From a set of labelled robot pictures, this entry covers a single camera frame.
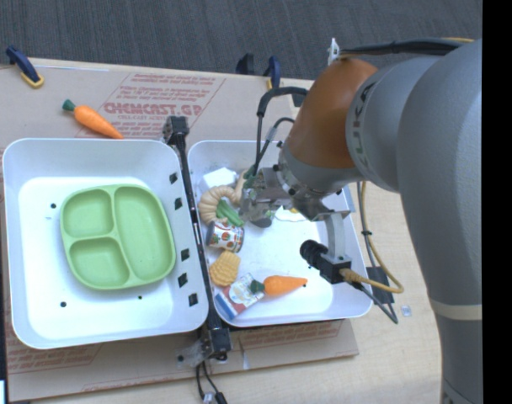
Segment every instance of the cup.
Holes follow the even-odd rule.
[[[238,253],[243,245],[244,233],[245,230],[242,227],[212,221],[207,228],[205,244],[208,247],[223,248]]]

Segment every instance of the table top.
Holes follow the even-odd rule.
[[[104,72],[134,71],[128,66],[111,66],[90,64],[82,62],[50,61],[32,59],[38,68],[48,73],[45,77],[45,86],[56,84],[52,91],[62,88],[60,79],[64,73],[71,73],[74,85],[73,92],[80,82],[86,82],[86,76],[93,74],[101,77]],[[80,128],[68,120],[58,121],[49,125],[39,121],[35,124],[32,119],[40,114],[38,106],[42,100],[34,98],[34,90],[27,85],[17,84],[18,74],[8,74],[7,71],[15,71],[14,66],[0,66],[0,160],[4,148],[13,140],[22,137],[76,137],[76,133],[82,134]],[[249,125],[255,125],[255,110],[258,98],[265,91],[265,79],[244,75],[228,75],[203,72],[170,71],[167,69],[138,68],[138,73],[159,74],[160,76],[180,75],[194,77],[194,79],[206,80],[198,87],[193,101],[179,102],[180,106],[189,105],[182,112],[192,113],[194,123],[191,127],[191,143],[199,139],[223,139],[230,136],[232,139],[253,140],[254,130],[247,130]],[[12,92],[6,82],[11,82]],[[123,86],[124,78],[121,76],[117,86],[117,98],[112,99],[111,89],[101,92],[100,86],[93,86],[94,96],[90,105],[105,106],[104,97],[108,97],[111,103],[120,100],[120,86]],[[304,80],[283,79],[282,85],[295,85],[309,88],[312,83]],[[18,94],[23,102],[31,101],[34,107],[24,106],[27,114],[20,115],[20,122],[15,124],[7,109],[15,110],[18,106],[12,102],[12,97]],[[79,100],[79,93],[75,93],[74,100]],[[297,108],[293,102],[280,102],[271,104],[271,114],[285,113],[295,118]],[[239,118],[232,122],[233,127],[226,133],[218,130],[210,131],[209,123],[204,123],[207,118],[225,118],[224,115],[239,114]],[[150,135],[155,136],[153,130],[160,129],[149,121],[151,125]],[[144,125],[141,126],[136,137],[146,136]],[[355,200],[355,211],[352,212],[352,220],[355,229],[361,228],[359,218],[359,203],[357,189],[354,184],[349,186]],[[402,283],[405,291],[402,294],[393,294],[395,311],[398,324],[393,323],[381,310],[372,307],[370,311],[361,317],[350,319],[351,327],[355,334],[355,340],[359,354],[350,357],[328,358],[323,360],[311,360],[296,364],[287,363],[260,369],[242,369],[234,372],[221,372],[211,374],[211,379],[219,391],[221,391],[230,403],[256,403],[262,401],[273,402],[412,402],[434,403],[440,399],[441,357],[440,342],[435,324],[434,314],[429,305],[426,286],[417,263],[413,246],[408,234],[408,228],[403,215],[402,204],[399,195],[379,189],[369,183],[365,197],[368,227],[372,232],[372,240],[376,244],[377,251],[385,265],[393,275]],[[361,250],[368,263],[368,254],[364,243],[360,241]],[[44,403],[129,403],[135,401],[156,402],[168,399],[169,402],[201,402],[195,377],[186,376],[182,379],[168,381],[140,382],[131,386],[102,390],[86,391],[62,395],[53,393],[51,397],[34,399],[32,402]],[[9,390],[11,388],[11,372],[8,376]],[[211,385],[202,378],[205,391],[212,391]]]

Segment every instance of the gray floor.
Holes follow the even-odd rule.
[[[235,72],[270,56],[283,77],[313,79],[332,37],[343,48],[483,36],[483,0],[0,0],[0,63],[28,56]],[[365,59],[385,66],[408,55]],[[0,379],[5,377],[0,280]]]

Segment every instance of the white tray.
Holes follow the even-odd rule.
[[[237,174],[249,168],[256,156],[254,141],[201,141],[189,150],[188,161],[196,202],[202,195],[200,180],[206,174],[221,169],[230,169]],[[278,148],[269,145],[260,167],[277,163]],[[350,210],[344,193],[333,194],[323,203],[335,210]],[[353,221],[348,215],[344,218],[345,243],[347,254],[352,257],[352,269],[367,277],[365,264],[355,234]],[[308,278],[307,287],[296,290],[280,298],[263,298],[232,320],[216,309],[221,318],[234,327],[261,327],[285,323],[314,322],[363,316],[370,310],[372,301],[365,294],[349,284],[330,284],[320,277],[319,271],[309,268],[301,257],[301,244],[312,239],[327,244],[327,232],[323,222],[307,220],[293,222],[274,219],[265,229],[252,223],[244,226],[245,236],[241,251],[238,277],[251,273],[257,280],[272,274],[297,275]],[[206,247],[205,255],[211,265],[221,253],[220,248]]]
[[[209,302],[179,160],[170,146],[22,139],[3,154],[3,178],[13,328],[24,344],[59,348],[165,335],[193,331],[205,321]],[[176,264],[156,283],[93,290],[69,268],[59,207],[76,190],[116,183],[139,184],[161,200],[172,225]],[[184,260],[182,252],[188,253]]]

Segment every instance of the orange carrot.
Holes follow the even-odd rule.
[[[74,118],[81,125],[85,125],[89,129],[114,139],[123,139],[123,135],[112,124],[95,109],[85,104],[75,105],[71,100],[67,99],[63,102],[64,110],[72,111]]]
[[[254,283],[253,286],[251,285],[251,289],[261,290],[263,287],[263,291],[266,295],[279,296],[292,292],[295,289],[299,289],[305,285],[307,281],[308,279],[303,277],[291,277],[289,275],[270,275],[264,280],[263,283],[257,282]]]

